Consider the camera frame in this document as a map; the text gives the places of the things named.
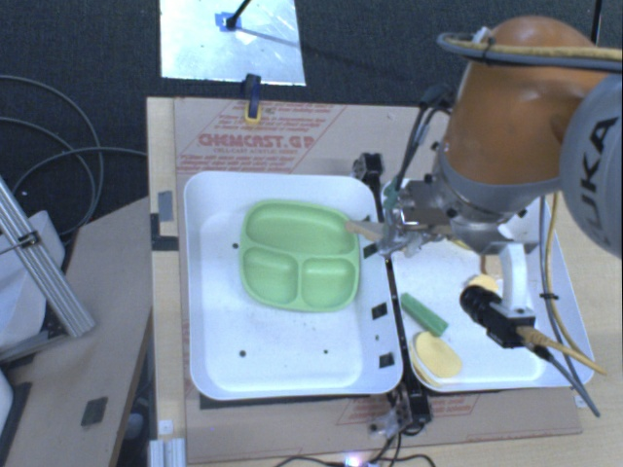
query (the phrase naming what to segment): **black rod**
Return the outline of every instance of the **black rod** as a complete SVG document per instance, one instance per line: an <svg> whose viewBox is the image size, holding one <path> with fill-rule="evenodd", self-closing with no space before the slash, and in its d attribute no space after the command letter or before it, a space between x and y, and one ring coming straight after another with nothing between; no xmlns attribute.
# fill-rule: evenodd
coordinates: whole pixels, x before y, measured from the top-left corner
<svg viewBox="0 0 623 467"><path fill-rule="evenodd" d="M238 10L234 13L234 15L230 18L225 19L225 25L227 26L227 29L236 29L236 22L238 21L238 18L244 12L244 9L246 9L246 6L249 5L250 2L251 0L244 0L240 4Z"/></svg>
<svg viewBox="0 0 623 467"><path fill-rule="evenodd" d="M593 13L593 28L591 30L591 41L597 45L600 39L600 28L602 26L602 3L604 0L595 0L595 12Z"/></svg>

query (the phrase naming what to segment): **black carpet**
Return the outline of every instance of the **black carpet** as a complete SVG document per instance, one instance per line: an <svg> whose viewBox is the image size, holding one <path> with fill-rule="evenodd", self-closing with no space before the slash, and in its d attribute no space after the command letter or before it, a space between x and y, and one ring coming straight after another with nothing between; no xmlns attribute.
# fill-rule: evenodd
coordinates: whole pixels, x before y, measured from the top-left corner
<svg viewBox="0 0 623 467"><path fill-rule="evenodd" d="M605 0L600 44L621 47L623 0ZM561 19L590 35L595 0L295 0L308 85L265 87L265 98L413 105L426 87L456 85L464 62L435 45L443 31L473 32L525 14ZM91 118L104 146L145 150L145 98L236 97L239 86L160 77L159 0L0 0L0 75L61 90ZM84 123L48 92L0 81L0 117L19 118L92 145ZM0 175L13 186L57 144L0 122ZM106 156L96 216L147 194L145 160ZM75 161L42 167L17 192L65 230L87 210L89 180Z"/></svg>

